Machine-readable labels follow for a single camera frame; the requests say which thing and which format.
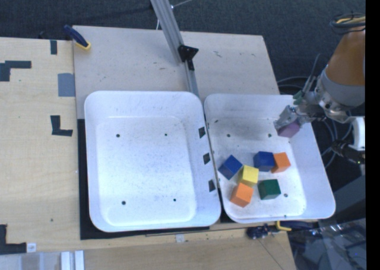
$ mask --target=wooden block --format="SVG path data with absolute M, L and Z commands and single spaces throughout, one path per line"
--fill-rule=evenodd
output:
M 274 199 L 281 194 L 280 185 L 277 179 L 267 179 L 259 182 L 257 188 L 259 189 L 260 198 Z
M 254 156 L 254 166 L 260 171 L 269 172 L 274 167 L 274 157 L 271 152 L 260 151 Z
M 230 180 L 241 168 L 243 164 L 237 160 L 233 155 L 231 155 L 227 160 L 219 167 L 218 171 L 223 174 L 223 176 Z
M 251 202 L 253 194 L 253 188 L 240 182 L 235 188 L 233 188 L 230 202 L 244 208 Z
M 253 187 L 257 184 L 259 178 L 259 169 L 251 166 L 244 165 L 241 170 L 239 182 L 244 183 L 249 187 Z
M 272 173 L 284 172 L 287 168 L 290 167 L 290 161 L 287 157 L 286 152 L 274 153 L 274 168 L 271 170 Z

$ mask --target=cable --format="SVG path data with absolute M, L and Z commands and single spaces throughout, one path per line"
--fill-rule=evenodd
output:
M 326 153 L 329 153 L 331 152 L 333 149 L 331 147 L 327 148 L 326 150 L 324 150 L 322 153 L 321 153 L 321 157 L 323 157 L 324 155 L 326 155 Z
M 313 67 L 312 67 L 311 73 L 310 73 L 311 77 L 314 76 L 314 72 L 315 72 L 315 68 L 316 68 L 316 63 L 318 62 L 318 59 L 319 59 L 320 55 L 321 55 L 320 53 L 317 54 L 317 56 L 314 59 L 314 64 L 313 64 Z
M 330 133 L 331 140 L 334 141 L 335 140 L 335 133 L 331 129 L 330 125 L 328 125 L 328 123 L 325 120 L 322 120 L 322 122 L 324 123 L 324 125 L 326 126 L 328 132 Z
M 346 138 L 347 138 L 348 136 L 350 136 L 352 129 L 353 129 L 353 126 L 352 126 L 352 123 L 350 123 L 347 132 L 346 132 L 346 133 L 343 135 L 343 137 L 342 137 L 342 140 L 346 140 Z
M 177 4 L 175 4 L 175 5 L 171 5 L 171 8 L 172 8 L 172 10 L 173 10 L 174 7 L 178 7 L 178 6 L 180 6 L 180 5 L 186 4 L 186 3 L 191 2 L 191 1 L 194 1 L 194 0 L 186 0 L 186 1 L 183 1 L 183 2 L 180 2 L 180 3 L 177 3 Z M 160 20 L 157 19 L 156 30 L 158 30 L 159 27 L 160 27 Z
M 335 139 L 338 139 L 338 130 L 337 130 L 336 122 L 334 120 L 331 120 L 331 121 L 332 121 L 332 129 L 334 130 Z
M 353 31 L 363 31 L 366 29 L 366 16 L 359 12 L 336 15 L 329 23 L 330 27 L 336 34 L 347 34 Z
M 295 84 L 281 84 L 281 85 L 278 85 L 278 88 L 280 88 L 280 87 L 292 87 L 292 88 L 302 89 L 301 86 L 295 85 Z
M 332 155 L 332 157 L 330 158 L 329 162 L 325 165 L 325 169 L 327 169 L 331 165 L 331 163 L 333 163 L 333 161 L 334 161 L 334 159 L 335 159 L 336 156 L 337 155 L 335 153 Z
M 307 77 L 307 76 L 293 76 L 293 77 L 287 77 L 287 78 L 284 78 L 284 79 L 278 80 L 277 83 L 281 83 L 281 82 L 288 81 L 288 80 L 296 80 L 296 79 L 308 79 L 308 77 Z

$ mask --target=purple cube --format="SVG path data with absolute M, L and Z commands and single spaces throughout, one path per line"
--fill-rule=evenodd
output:
M 274 166 L 273 153 L 260 151 L 254 156 L 254 167 L 258 168 L 259 171 L 268 172 L 272 170 Z
M 299 129 L 300 129 L 300 125 L 298 124 L 298 122 L 296 121 L 293 121 L 291 124 L 287 125 L 287 126 L 284 126 L 282 127 L 281 129 L 279 129 L 277 131 L 277 135 L 278 136 L 281 136 L 281 137 L 288 137 L 288 138 L 291 138 L 293 137 L 295 134 L 298 133 Z
M 230 180 L 232 176 L 234 176 L 242 168 L 242 166 L 243 164 L 231 155 L 219 167 L 218 171 L 223 174 L 226 179 Z

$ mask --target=wooden board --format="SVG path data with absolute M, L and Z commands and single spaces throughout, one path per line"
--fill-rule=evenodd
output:
M 177 244 L 88 250 L 87 270 L 265 269 L 295 270 L 286 233 L 264 239 L 228 238 Z
M 188 39 L 191 35 L 195 39 L 195 33 L 184 37 L 191 41 Z M 202 33 L 198 41 L 205 36 L 217 43 L 215 35 Z M 233 35 L 233 39 L 238 41 L 239 36 Z M 250 56 L 261 58 L 258 62 L 264 72 L 268 70 L 265 79 L 271 83 L 269 93 L 275 93 L 277 87 L 265 43 L 261 36 L 254 39 L 259 47 L 248 46 L 257 48 L 255 56 Z M 235 48 L 233 45 L 236 52 L 244 43 Z M 228 58 L 227 48 L 217 51 L 222 58 Z M 39 252 L 174 243 L 174 234 L 80 240 L 76 103 L 75 97 L 58 96 L 58 74 L 74 73 L 73 56 L 69 41 L 58 41 L 58 54 L 51 55 L 48 40 L 0 38 L 0 63 L 31 61 L 32 64 L 31 69 L 11 69 L 10 82 L 0 82 L 0 224 L 8 224 L 7 242 L 35 243 Z M 205 73 L 199 79 L 199 90 L 207 92 L 208 84 L 206 80 L 202 84 L 201 79 L 212 73 L 202 71 L 200 62 L 197 65 L 200 75 Z M 261 82 L 256 79 L 257 86 L 252 83 L 254 90 L 265 88 L 264 84 L 259 86 Z M 52 135 L 51 115 L 59 115 L 61 128 L 72 129 L 72 136 Z M 237 228 L 246 226 L 216 224 L 208 232 L 186 237 L 191 240 L 241 238 L 244 230 Z
M 84 100 L 99 90 L 186 91 L 186 72 L 177 65 L 161 30 L 75 26 L 88 41 L 74 49 L 77 117 Z M 202 102 L 214 93 L 279 94 L 262 36 L 183 32 L 198 48 L 193 62 Z

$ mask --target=blue clamp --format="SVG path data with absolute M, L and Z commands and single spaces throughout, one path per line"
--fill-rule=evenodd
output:
M 64 32 L 66 35 L 73 38 L 76 42 L 75 45 L 79 46 L 81 49 L 84 49 L 84 50 L 90 49 L 91 43 L 86 41 L 86 39 L 83 38 L 83 36 L 80 33 L 78 33 L 76 30 L 74 30 L 71 26 L 65 25 Z
M 264 224 L 257 227 L 249 227 L 246 231 L 247 236 L 250 239 L 264 239 L 271 232 L 271 228 L 268 224 Z

